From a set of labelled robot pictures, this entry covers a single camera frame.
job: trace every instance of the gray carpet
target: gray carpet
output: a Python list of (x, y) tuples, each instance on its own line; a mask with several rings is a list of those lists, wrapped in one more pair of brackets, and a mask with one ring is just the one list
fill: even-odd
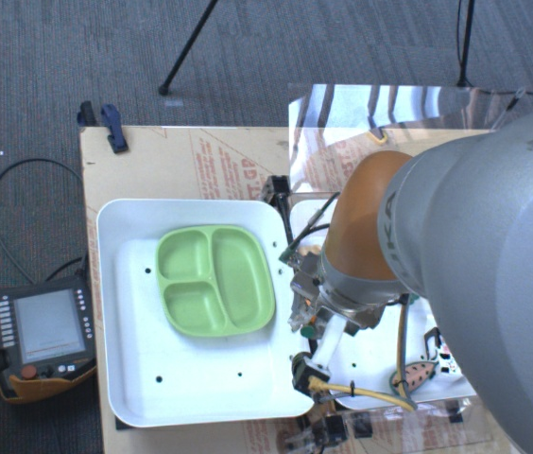
[[(125, 125), (287, 126), (290, 84), (455, 86), (462, 0), (219, 0), (168, 96), (158, 94), (210, 0), (0, 0), (0, 173), (25, 158), (79, 171), (77, 111)], [(533, 0), (475, 0), (470, 84), (528, 94)], [(80, 185), (48, 162), (0, 182), (0, 233), (37, 280), (85, 251)], [(75, 266), (65, 270), (67, 274)], [(0, 288), (26, 278), (0, 248)], [(0, 454), (102, 452), (95, 379), (26, 406), (0, 398)]]

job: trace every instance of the green divided plate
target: green divided plate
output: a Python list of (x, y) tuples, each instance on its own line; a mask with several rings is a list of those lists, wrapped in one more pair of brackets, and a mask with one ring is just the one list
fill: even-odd
[(160, 239), (155, 255), (163, 310), (181, 333), (237, 335), (272, 318), (267, 258), (249, 231), (233, 225), (177, 229)]

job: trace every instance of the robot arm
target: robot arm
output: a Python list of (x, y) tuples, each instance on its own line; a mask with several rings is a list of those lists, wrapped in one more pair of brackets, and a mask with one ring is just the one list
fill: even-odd
[(533, 454), (533, 114), (413, 158), (364, 159), (292, 288), (311, 306), (290, 322), (320, 322), (324, 377), (336, 337), (377, 326), (408, 291), (426, 298), (464, 375)]

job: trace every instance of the cardboard table surface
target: cardboard table surface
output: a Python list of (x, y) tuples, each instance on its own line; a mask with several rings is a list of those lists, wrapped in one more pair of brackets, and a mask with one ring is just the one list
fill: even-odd
[[(81, 165), (86, 203), (89, 264), (95, 318), (95, 343), (103, 445), (108, 454), (284, 454), (284, 439), (299, 431), (296, 419), (270, 419), (177, 426), (117, 428), (109, 405), (105, 343), (100, 303), (96, 218), (116, 199), (255, 200), (270, 175), (286, 175), (288, 128), (123, 127), (129, 150), (114, 153), (109, 129), (80, 130)], [(419, 139), (396, 140), (399, 149), (415, 155), (457, 137), (449, 131), (416, 131)], [(478, 398), (463, 423), (410, 428), (401, 422), (372, 418), (368, 438), (350, 439), (333, 453), (404, 453), (437, 449), (462, 454), (515, 452), (506, 435)]]

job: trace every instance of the blue clamp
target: blue clamp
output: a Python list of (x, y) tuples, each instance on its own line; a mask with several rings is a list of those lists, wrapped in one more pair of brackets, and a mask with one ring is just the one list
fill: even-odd
[(122, 122), (119, 112), (112, 104), (103, 104), (100, 109), (100, 115), (103, 116), (105, 126), (110, 129), (111, 134), (107, 137), (109, 144), (112, 146), (113, 153), (121, 153), (128, 150), (128, 143), (122, 131)]

